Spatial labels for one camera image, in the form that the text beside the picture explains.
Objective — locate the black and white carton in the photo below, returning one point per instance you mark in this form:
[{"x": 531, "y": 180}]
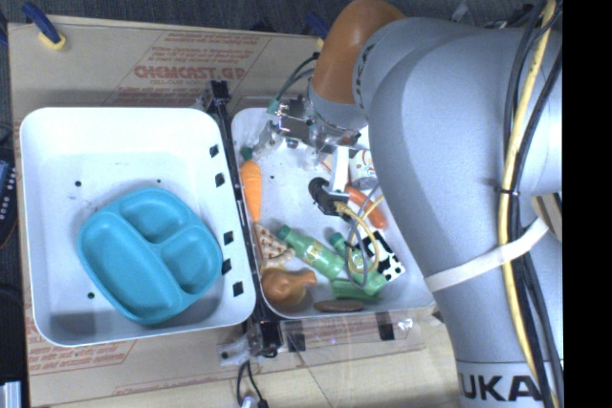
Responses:
[{"x": 392, "y": 265}]

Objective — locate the green flat toy vegetable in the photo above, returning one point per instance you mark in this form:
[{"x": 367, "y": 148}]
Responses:
[{"x": 342, "y": 289}]

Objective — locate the orange sausage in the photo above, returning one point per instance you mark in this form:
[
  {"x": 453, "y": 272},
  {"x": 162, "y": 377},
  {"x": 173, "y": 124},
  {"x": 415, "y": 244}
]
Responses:
[{"x": 378, "y": 212}]

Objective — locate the white can orange print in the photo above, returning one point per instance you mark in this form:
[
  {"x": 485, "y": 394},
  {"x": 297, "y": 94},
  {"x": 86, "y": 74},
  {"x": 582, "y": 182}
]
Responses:
[{"x": 362, "y": 167}]

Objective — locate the green bottle yellow label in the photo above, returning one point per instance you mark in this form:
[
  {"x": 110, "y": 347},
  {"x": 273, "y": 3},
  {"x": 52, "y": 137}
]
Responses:
[
  {"x": 313, "y": 251},
  {"x": 370, "y": 284}
]

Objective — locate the white plastic tray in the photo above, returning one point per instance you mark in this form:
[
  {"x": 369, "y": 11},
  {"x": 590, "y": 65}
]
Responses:
[
  {"x": 119, "y": 143},
  {"x": 291, "y": 186}
]

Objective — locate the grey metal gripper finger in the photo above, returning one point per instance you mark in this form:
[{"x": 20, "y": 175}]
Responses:
[{"x": 264, "y": 144}]

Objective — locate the thin black rod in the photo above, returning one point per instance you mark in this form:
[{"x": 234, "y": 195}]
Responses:
[{"x": 235, "y": 186}]

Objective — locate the brown cardboard board red print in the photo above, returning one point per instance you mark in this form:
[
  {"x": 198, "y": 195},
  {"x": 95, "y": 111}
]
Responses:
[{"x": 119, "y": 62}]

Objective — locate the orange carrot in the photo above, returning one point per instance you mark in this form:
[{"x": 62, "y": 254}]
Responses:
[{"x": 252, "y": 186}]

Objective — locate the brown chicken drumstick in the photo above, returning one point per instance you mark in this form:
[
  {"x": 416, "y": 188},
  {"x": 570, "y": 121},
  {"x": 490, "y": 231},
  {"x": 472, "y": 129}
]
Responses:
[{"x": 282, "y": 284}]

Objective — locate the pizza slice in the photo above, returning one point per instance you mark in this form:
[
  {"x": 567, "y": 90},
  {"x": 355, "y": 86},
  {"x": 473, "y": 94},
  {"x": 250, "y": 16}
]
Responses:
[{"x": 268, "y": 246}]

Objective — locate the blue divided plate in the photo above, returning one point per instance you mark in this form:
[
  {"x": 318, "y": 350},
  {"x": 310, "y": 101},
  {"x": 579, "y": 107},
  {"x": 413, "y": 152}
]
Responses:
[{"x": 143, "y": 253}]

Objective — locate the brown biscuit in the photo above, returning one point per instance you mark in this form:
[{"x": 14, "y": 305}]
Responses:
[{"x": 338, "y": 306}]

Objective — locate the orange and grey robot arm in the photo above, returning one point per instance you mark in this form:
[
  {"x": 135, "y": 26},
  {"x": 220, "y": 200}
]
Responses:
[{"x": 430, "y": 148}]

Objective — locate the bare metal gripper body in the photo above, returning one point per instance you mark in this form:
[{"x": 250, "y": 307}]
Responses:
[{"x": 296, "y": 122}]

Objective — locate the black cylinder on white bracket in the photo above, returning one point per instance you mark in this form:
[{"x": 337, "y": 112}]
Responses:
[{"x": 330, "y": 200}]

